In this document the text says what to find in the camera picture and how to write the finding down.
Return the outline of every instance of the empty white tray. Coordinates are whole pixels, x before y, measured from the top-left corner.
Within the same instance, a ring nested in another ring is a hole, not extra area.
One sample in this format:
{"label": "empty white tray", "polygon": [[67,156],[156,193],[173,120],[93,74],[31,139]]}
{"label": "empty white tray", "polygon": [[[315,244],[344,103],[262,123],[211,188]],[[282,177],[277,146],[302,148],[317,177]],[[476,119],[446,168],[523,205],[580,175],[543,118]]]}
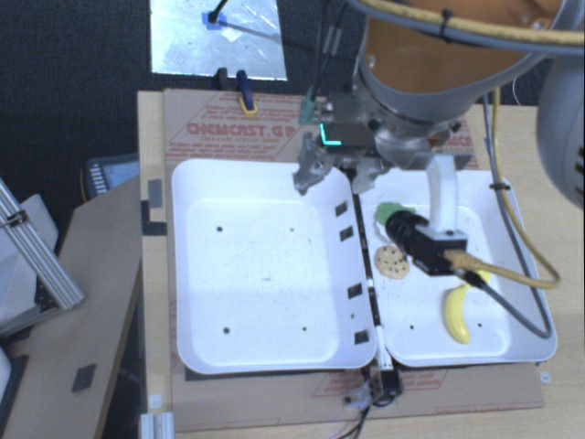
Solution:
{"label": "empty white tray", "polygon": [[[512,243],[497,207],[490,173],[462,171],[459,183],[459,226],[467,233],[467,250],[485,262],[522,273]],[[376,180],[376,187],[360,196],[370,259],[376,249],[390,243],[383,226],[376,222],[381,202],[398,202],[429,217],[429,185],[425,172],[391,170]],[[529,253],[522,246],[525,256]],[[531,257],[527,264],[537,270]],[[553,333],[542,339],[515,321],[500,305],[482,291],[467,292],[463,313],[471,343],[462,345],[451,338],[442,314],[448,290],[462,284],[454,276],[429,277],[414,265],[403,280],[391,280],[378,272],[372,260],[378,293],[379,312],[384,325],[388,351],[397,361],[412,367],[451,366],[550,358],[557,347]],[[537,327],[544,330],[530,289],[493,276],[490,285],[508,299]]]}
{"label": "empty white tray", "polygon": [[177,345],[192,370],[352,369],[376,350],[349,183],[301,197],[295,164],[173,173]]}

